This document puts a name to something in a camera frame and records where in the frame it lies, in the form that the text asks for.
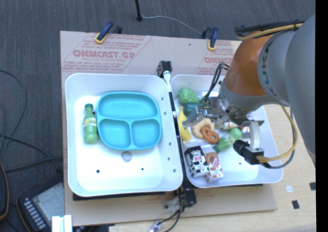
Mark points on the black cylinder on white bracket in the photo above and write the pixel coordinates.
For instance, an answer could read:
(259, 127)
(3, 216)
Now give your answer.
(249, 152)

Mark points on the green bottle with yellow label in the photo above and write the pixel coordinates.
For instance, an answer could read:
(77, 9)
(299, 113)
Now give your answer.
(90, 125)

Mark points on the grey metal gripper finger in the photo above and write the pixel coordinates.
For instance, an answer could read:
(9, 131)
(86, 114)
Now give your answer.
(220, 124)
(192, 120)

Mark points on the small red and white can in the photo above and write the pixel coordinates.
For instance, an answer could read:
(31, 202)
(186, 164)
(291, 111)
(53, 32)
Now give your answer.
(245, 130)

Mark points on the thin black and white rod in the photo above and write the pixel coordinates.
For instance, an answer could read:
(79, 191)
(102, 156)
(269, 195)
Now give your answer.
(171, 97)

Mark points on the small red and white packet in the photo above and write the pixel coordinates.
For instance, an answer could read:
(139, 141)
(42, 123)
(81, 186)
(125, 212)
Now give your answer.
(232, 125)

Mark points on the blue divided plate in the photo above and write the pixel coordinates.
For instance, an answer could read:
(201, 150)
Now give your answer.
(128, 113)

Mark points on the green bottle with white label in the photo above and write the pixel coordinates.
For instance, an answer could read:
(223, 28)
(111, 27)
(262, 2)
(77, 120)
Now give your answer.
(226, 141)

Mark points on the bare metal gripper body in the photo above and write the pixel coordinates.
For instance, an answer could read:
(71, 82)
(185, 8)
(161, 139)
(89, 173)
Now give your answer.
(220, 109)

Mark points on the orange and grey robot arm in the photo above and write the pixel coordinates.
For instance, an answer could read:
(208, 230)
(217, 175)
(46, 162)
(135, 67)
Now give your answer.
(287, 66)

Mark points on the brown toy pretzel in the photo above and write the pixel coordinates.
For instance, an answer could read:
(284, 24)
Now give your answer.
(210, 136)

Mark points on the yellow banana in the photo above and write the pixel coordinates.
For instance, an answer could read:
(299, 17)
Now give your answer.
(184, 128)

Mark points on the light green toy artichoke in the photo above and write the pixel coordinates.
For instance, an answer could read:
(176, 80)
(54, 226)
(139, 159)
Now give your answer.
(187, 95)

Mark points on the brown cardboard board red print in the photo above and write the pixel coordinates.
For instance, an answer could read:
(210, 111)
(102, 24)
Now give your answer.
(107, 54)

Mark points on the white plastic tray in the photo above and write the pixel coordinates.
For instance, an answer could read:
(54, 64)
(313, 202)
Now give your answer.
(243, 174)
(115, 174)

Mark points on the cow print carton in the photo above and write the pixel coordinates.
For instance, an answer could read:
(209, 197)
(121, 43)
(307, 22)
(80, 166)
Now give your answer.
(196, 161)

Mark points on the beige toy croissant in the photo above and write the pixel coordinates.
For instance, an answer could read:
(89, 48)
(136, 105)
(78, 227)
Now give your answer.
(198, 129)

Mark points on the brown and white carton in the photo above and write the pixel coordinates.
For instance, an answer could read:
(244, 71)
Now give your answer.
(214, 166)

